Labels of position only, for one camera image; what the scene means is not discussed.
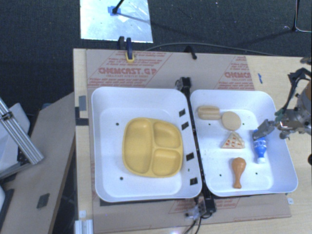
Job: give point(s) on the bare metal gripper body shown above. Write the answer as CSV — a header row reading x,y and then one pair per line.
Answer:
x,y
292,123

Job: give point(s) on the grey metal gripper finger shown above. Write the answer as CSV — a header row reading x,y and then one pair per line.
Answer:
x,y
265,124
260,133

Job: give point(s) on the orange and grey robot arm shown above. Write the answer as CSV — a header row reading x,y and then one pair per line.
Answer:
x,y
308,91

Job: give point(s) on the blue and white bottle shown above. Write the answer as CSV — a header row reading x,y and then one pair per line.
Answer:
x,y
259,148

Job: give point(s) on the pizza slice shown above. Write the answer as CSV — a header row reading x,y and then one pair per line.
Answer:
x,y
232,142

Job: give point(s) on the tan round biscuit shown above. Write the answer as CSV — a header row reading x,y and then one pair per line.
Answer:
x,y
231,121

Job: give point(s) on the white plastic tray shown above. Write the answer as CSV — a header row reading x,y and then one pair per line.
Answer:
x,y
273,169
109,140

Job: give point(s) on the brown chicken drumstick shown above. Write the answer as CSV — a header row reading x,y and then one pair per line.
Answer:
x,y
238,167

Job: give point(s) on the tan bread bun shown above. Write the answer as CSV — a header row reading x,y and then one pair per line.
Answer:
x,y
208,112

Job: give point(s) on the thin black rod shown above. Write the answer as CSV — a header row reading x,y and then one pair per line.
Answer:
x,y
195,135

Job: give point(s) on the yellow divided plate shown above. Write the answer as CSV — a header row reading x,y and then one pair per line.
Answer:
x,y
139,147

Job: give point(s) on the brown cardboard board red print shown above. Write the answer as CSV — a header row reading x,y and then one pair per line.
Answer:
x,y
151,69

